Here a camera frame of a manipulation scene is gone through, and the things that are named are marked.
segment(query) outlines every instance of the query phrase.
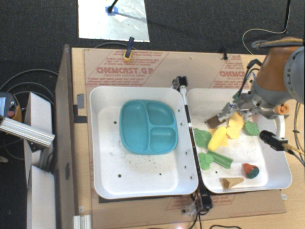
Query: cable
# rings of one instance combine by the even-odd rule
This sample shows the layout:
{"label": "cable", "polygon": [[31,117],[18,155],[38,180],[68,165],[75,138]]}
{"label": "cable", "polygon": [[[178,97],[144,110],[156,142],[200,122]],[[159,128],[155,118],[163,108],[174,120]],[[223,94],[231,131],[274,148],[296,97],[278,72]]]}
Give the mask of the cable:
{"label": "cable", "polygon": [[244,79],[243,79],[242,85],[241,85],[240,89],[238,90],[238,97],[240,96],[240,94],[242,94],[244,85],[246,84],[247,79],[249,78],[250,74],[251,74],[254,70],[259,70],[258,68],[253,68],[252,70],[250,70],[255,64],[257,64],[257,65],[259,65],[259,66],[262,66],[263,63],[260,62],[258,59],[251,60],[251,61],[248,63],[248,65],[247,65],[247,71],[246,71],[246,73],[244,74]]}
{"label": "cable", "polygon": [[5,144],[5,145],[2,145],[2,146],[0,146],[0,148],[7,147],[7,146],[9,146],[9,145],[12,145],[12,144],[18,143],[18,142],[20,142],[20,141],[22,141],[22,139],[17,140],[17,141],[14,141],[14,142],[11,142],[11,143],[7,143],[7,144]]}
{"label": "cable", "polygon": [[298,153],[300,153],[300,154],[302,154],[302,155],[305,155],[305,153],[304,153],[302,150],[299,150],[299,149],[297,149],[297,148],[295,148],[295,147],[289,145],[288,143],[284,143],[284,144],[283,144],[283,147],[284,147],[285,149],[292,150],[292,151],[296,151],[296,152],[298,152]]}
{"label": "cable", "polygon": [[8,153],[8,155],[11,156],[12,158],[17,159],[17,160],[20,160],[20,161],[24,160],[24,158],[17,157],[17,156],[15,156],[15,155],[13,155],[13,154],[11,154],[11,153],[9,152],[9,150],[7,149],[6,144],[5,144],[5,138],[2,139],[2,146],[4,146],[5,151],[6,151],[6,152]]}
{"label": "cable", "polygon": [[206,211],[205,213],[200,213],[200,212],[199,212],[199,214],[200,214],[201,216],[205,216],[207,213],[209,213],[209,210]]}
{"label": "cable", "polygon": [[305,167],[305,163],[300,159],[300,157],[299,157],[298,155],[295,154],[294,151],[292,151],[292,150],[286,150],[286,152],[289,153],[289,154],[291,154],[291,155],[293,155],[294,157],[296,157],[297,160],[300,161],[301,164]]}
{"label": "cable", "polygon": [[284,33],[287,31],[287,29],[285,29],[285,30],[282,31],[282,32],[269,31],[269,30],[260,29],[260,28],[254,28],[254,29],[247,30],[247,31],[243,34],[242,41],[243,41],[243,45],[244,45],[244,47],[247,49],[247,51],[248,51],[250,54],[253,54],[253,53],[249,50],[249,48],[246,46],[246,44],[245,44],[245,42],[244,42],[244,36],[245,36],[247,33],[251,32],[251,31],[264,31],[264,32],[272,33],[272,34],[284,34]]}
{"label": "cable", "polygon": [[200,213],[198,213],[198,219],[199,219],[199,225],[200,225],[200,229],[202,229],[202,224],[201,224]]}
{"label": "cable", "polygon": [[47,163],[46,163],[46,165],[48,165],[48,163],[49,163],[49,158],[50,158],[50,156],[51,155],[53,155],[55,153],[55,151],[53,151],[52,153],[50,153],[49,155],[48,155],[48,158],[47,158]]}
{"label": "cable", "polygon": [[18,83],[14,86],[12,86],[9,90],[7,90],[7,92],[10,92],[12,89],[18,87],[18,86],[21,86],[21,85],[37,85],[39,87],[42,87],[43,89],[45,89],[51,96],[52,98],[54,99],[54,95],[53,93],[47,88],[45,87],[44,85],[40,84],[40,83],[36,83],[36,82],[22,82],[22,83]]}
{"label": "cable", "polygon": [[287,1],[287,7],[286,7],[286,15],[285,15],[285,25],[284,25],[284,29],[281,31],[281,32],[275,32],[275,31],[270,31],[270,30],[265,30],[265,29],[260,29],[260,28],[254,28],[254,29],[250,29],[250,30],[247,30],[244,34],[243,34],[243,37],[242,37],[242,41],[243,41],[243,45],[244,47],[247,49],[247,51],[250,53],[250,54],[253,54],[249,49],[248,47],[246,46],[245,42],[244,42],[244,36],[249,33],[250,31],[264,31],[264,32],[268,32],[268,33],[272,33],[272,34],[284,34],[285,32],[287,32],[287,27],[288,27],[288,22],[289,22],[289,17],[290,17],[290,2],[291,0],[288,0]]}
{"label": "cable", "polygon": [[8,79],[1,87],[0,87],[0,91],[2,90],[2,88],[7,84],[9,83],[10,81],[12,81],[13,79],[15,79],[16,77],[20,76],[20,75],[23,75],[23,74],[26,74],[26,73],[30,73],[30,72],[48,72],[48,73],[51,73],[51,74],[54,74],[56,76],[58,76],[58,73],[54,72],[54,71],[50,71],[50,70],[46,70],[46,69],[32,69],[32,70],[27,70],[27,71],[23,71],[21,73],[18,73],[14,76],[12,76],[10,79]]}
{"label": "cable", "polygon": [[212,225],[212,226],[210,227],[210,229],[212,229],[212,228],[214,228],[214,227],[242,229],[242,228],[239,227],[239,226],[222,226],[222,225]]}
{"label": "cable", "polygon": [[293,47],[304,46],[304,39],[280,39],[275,41],[256,41],[251,44],[252,48],[269,48],[269,47]]}
{"label": "cable", "polygon": [[127,44],[125,44],[123,42],[104,42],[104,43],[101,43],[101,44],[95,46],[94,48],[100,48],[100,47],[104,47],[107,45],[120,45],[120,46],[127,47]]}
{"label": "cable", "polygon": [[294,136],[295,136],[296,148],[299,149],[299,150],[302,150],[304,152],[304,149],[300,146],[300,142],[299,142],[299,139],[298,139],[298,136],[297,136],[299,131],[296,129],[296,120],[297,120],[297,116],[298,116],[298,113],[299,113],[299,110],[300,110],[300,105],[301,104],[297,101],[296,105],[295,105],[295,118],[294,118],[294,130],[293,130],[293,132],[294,132]]}
{"label": "cable", "polygon": [[46,95],[43,95],[43,94],[38,93],[38,92],[22,91],[22,92],[15,93],[14,95],[16,96],[16,95],[19,95],[19,94],[29,94],[29,93],[34,93],[34,94],[36,94],[38,96],[41,96],[41,97],[45,98],[47,101],[49,101],[51,103],[51,105],[54,105],[54,102],[50,98],[48,98]]}
{"label": "cable", "polygon": [[8,151],[8,149],[7,149],[6,146],[4,147],[4,149],[5,149],[5,151],[8,153],[8,155],[11,156],[12,158],[17,159],[17,160],[20,160],[20,161],[24,160],[24,158],[19,158],[19,157],[15,156],[15,155],[12,155],[12,154]]}
{"label": "cable", "polygon": [[192,223],[191,227],[189,227],[189,229],[192,229],[195,226],[198,216],[199,216],[199,213],[196,214],[196,218],[195,218],[194,222]]}

